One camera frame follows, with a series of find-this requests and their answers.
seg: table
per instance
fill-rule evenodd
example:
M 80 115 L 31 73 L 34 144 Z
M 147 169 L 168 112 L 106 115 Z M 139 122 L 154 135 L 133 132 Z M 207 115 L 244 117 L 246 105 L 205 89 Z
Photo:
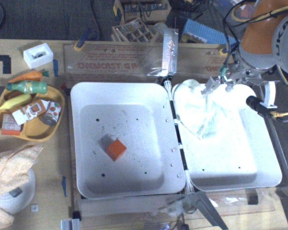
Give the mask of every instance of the table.
M 64 75 L 64 45 L 72 44 L 71 41 L 39 41 L 39 40 L 5 40 L 0 39 L 0 54 L 9 55 L 12 58 L 12 74 L 2 74 L 2 62 L 0 62 L 0 86 L 6 86 L 9 79 L 19 75 L 21 72 L 28 71 L 29 68 L 23 59 L 23 51 L 47 43 L 54 53 L 54 58 L 59 62 L 59 76 L 54 77 L 52 63 L 48 63 L 38 68 L 38 70 L 48 70 L 49 85 L 60 88 L 65 83 Z M 0 134 L 0 152 L 13 150 L 23 147 L 27 144 L 34 145 L 34 142 L 29 142 L 14 137 L 2 136 Z M 43 143 L 44 150 L 37 159 L 37 163 L 33 165 L 33 170 L 36 176 L 36 193 L 31 201 L 31 204 L 39 204 L 38 212 L 30 212 L 30 205 L 23 211 L 15 215 L 14 223 L 8 230 L 45 230 L 59 229 L 62 219 L 69 219 L 74 209 L 72 198 L 72 165 L 71 165 L 71 150 L 70 150 L 70 133 L 68 109 L 65 109 L 58 130 L 49 140 Z M 62 177 L 66 177 L 67 182 L 67 197 L 64 197 L 61 186 Z M 282 229 L 288 230 L 288 223 L 281 206 L 280 199 L 274 193 L 274 189 L 269 189 L 265 195 L 268 196 L 274 204 L 272 211 L 259 212 L 252 214 L 238 214 L 222 216 L 223 220 L 229 229 Z M 88 220 L 82 221 L 83 229 L 144 229 L 143 222 L 137 222 L 136 225 L 129 223 L 129 226 L 116 224 L 117 220 L 122 216 L 100 217 L 103 222 L 109 222 L 99 228 L 86 227 L 85 223 Z M 210 227 L 209 223 L 204 218 L 191 219 L 186 218 L 186 223 L 190 229 L 220 229 L 218 227 Z

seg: can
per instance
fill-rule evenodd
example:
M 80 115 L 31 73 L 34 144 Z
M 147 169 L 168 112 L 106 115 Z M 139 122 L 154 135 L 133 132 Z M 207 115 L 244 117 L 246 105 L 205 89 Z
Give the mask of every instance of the can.
M 44 113 L 41 121 L 50 126 L 57 124 L 61 113 L 61 105 L 57 102 L 50 102 L 48 110 Z

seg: carrot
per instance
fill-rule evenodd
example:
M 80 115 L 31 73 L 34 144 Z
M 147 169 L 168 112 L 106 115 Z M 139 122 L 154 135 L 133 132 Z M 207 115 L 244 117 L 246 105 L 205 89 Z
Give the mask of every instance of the carrot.
M 41 81 L 43 76 L 49 77 L 48 71 L 40 72 L 40 71 L 33 70 L 23 75 L 20 75 L 12 80 L 9 80 L 9 82 L 18 82 L 18 81 L 24 81 L 24 80 Z

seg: beige cloth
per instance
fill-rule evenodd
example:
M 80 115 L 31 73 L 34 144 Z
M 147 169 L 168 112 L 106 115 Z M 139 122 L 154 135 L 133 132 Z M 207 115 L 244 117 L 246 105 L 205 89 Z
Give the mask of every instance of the beige cloth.
M 41 145 L 0 153 L 0 195 L 28 183 L 27 173 L 42 151 Z M 0 208 L 0 229 L 13 223 L 14 217 Z

